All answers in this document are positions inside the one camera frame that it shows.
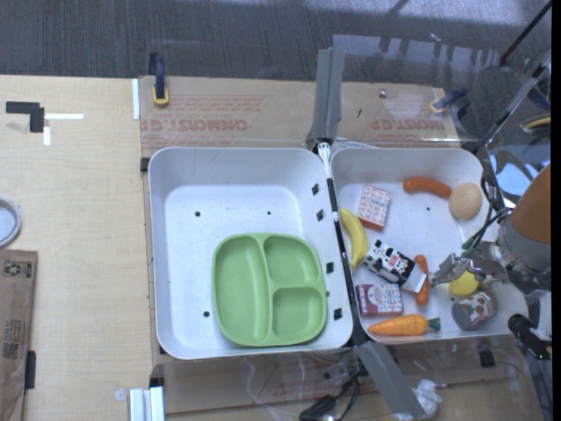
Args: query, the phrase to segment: toy food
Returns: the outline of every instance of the toy food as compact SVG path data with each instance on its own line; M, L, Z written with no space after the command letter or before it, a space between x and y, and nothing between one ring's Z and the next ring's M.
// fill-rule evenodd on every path
M389 192L365 184L360 195L357 217L367 228L381 231L386 223Z
M440 331L440 318L428 320L420 313L401 315L368 326L368 331L377 335L423 335L427 328Z
M454 217L469 220L479 212L482 200L479 186L472 182L464 182L451 192L448 207Z
M351 238L351 268L354 269L368 253L368 239L366 238L365 227L350 210L339 209L339 216L341 217L343 228Z
M386 281L398 284L402 290L413 293L419 292L426 281L412 259L380 239L370 246L361 264Z
M403 301L400 286L389 282L355 286L357 304L362 315L401 315Z
M430 282L429 282L429 266L427 265L427 258L422 254L418 254L414 258L415 263L419 266L421 271L427 276L423 285L418 293L415 294L415 302L421 306L427 305L430 295Z
M455 296L467 296L473 293L478 286L479 283L475 276L469 271L465 271L459 278L450 282L448 290Z
M442 198L447 198L451 194L450 187L443 182L425 177L412 177L403 180L403 190L408 193L430 192Z
M452 305L452 317L462 331L473 331L497 312L494 298L486 292L475 293Z

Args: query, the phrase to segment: green divided plate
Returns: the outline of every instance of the green divided plate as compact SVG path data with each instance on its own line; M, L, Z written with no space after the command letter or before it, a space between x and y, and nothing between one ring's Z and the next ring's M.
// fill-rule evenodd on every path
M239 234L212 262L218 326L243 346L286 346L316 337L327 317L323 273L314 248L295 236Z

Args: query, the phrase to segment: lemon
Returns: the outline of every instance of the lemon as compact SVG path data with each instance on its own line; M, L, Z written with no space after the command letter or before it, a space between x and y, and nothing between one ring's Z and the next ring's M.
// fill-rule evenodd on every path
M453 295L456 296L467 296L475 291L479 283L475 279L475 276L470 272L465 271L458 279L450 282L448 289Z

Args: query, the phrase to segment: blue clamp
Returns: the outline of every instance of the blue clamp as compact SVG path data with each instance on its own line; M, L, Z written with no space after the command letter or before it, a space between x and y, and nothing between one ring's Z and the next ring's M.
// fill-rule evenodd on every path
M158 53L150 53L148 74L156 75L156 83L152 87L152 100L156 106L169 104L169 92L165 83L164 57Z
M434 102L429 103L429 109L435 113L444 112L446 111L446 108L448 106L459 100L462 96L466 96L466 95L467 95L466 88L453 90L450 94L445 95L440 100L435 100Z

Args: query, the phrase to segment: small orange carrot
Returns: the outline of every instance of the small orange carrot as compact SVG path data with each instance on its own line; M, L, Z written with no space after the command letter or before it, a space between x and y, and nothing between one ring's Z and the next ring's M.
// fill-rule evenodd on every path
M428 320L420 313L401 315L368 326L368 331L376 335L423 335L427 328L440 331L440 318Z
M415 302L419 305L427 305L430 295L430 282L429 282L429 266L427 265L427 258L422 254L415 256L415 263L419 266L421 271L426 277L423 282L419 293L415 294Z
M403 190L406 192L430 192L439 195L442 198L448 198L452 193L452 189L443 182L436 179L416 177L403 180Z

